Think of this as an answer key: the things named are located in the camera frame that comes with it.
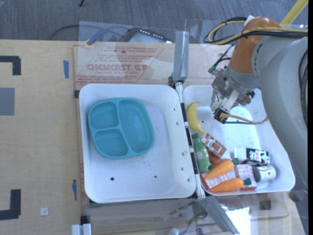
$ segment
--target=blue plate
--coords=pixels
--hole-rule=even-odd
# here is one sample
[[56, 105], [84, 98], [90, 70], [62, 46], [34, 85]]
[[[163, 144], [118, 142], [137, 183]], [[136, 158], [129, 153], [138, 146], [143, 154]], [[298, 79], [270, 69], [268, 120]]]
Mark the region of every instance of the blue plate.
[[88, 124], [97, 151], [106, 158], [138, 156], [154, 144], [147, 110], [134, 98], [114, 98], [93, 105]]

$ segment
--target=red and white box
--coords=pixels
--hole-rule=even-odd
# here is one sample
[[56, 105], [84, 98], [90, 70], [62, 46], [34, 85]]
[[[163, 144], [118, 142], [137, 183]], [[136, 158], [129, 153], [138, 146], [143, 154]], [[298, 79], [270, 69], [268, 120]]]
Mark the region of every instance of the red and white box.
[[217, 186], [221, 182], [224, 182], [229, 179], [227, 174], [223, 174], [215, 178], [205, 179], [205, 176], [207, 174], [208, 172], [200, 174], [201, 182], [207, 190], [210, 190], [212, 187]]
[[237, 164], [234, 167], [235, 174], [237, 178], [243, 180], [249, 178], [251, 180], [251, 185], [243, 185], [240, 190], [253, 190], [257, 188], [257, 183], [253, 175], [252, 165], [250, 164]]

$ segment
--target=banana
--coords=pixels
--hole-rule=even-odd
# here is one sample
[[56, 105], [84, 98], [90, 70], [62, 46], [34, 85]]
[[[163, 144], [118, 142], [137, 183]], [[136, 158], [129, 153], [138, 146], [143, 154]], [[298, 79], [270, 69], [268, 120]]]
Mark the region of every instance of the banana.
[[204, 131], [202, 130], [202, 128], [199, 124], [199, 121], [197, 119], [197, 108], [198, 108], [197, 103], [193, 103], [188, 107], [187, 119], [188, 119], [188, 123], [189, 123], [190, 128], [193, 129], [194, 131], [200, 132], [200, 134], [203, 135]]

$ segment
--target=bottle cap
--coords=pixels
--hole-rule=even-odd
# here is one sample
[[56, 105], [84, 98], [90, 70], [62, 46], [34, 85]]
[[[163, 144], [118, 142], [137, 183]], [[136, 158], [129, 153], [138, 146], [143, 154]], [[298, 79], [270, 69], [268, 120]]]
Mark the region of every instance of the bottle cap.
[[192, 134], [191, 135], [192, 139], [197, 139], [200, 137], [200, 134], [199, 133], [195, 133], [195, 134]]

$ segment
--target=gray floor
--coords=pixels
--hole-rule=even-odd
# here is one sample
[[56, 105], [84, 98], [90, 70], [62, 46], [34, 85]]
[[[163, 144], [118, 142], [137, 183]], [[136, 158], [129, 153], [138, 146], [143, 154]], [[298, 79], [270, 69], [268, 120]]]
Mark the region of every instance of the gray floor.
[[[185, 20], [266, 16], [281, 22], [297, 0], [0, 0], [0, 39], [78, 40], [81, 21], [184, 30]], [[293, 24], [308, 24], [308, 7]], [[308, 234], [308, 189], [296, 174], [291, 196]]]

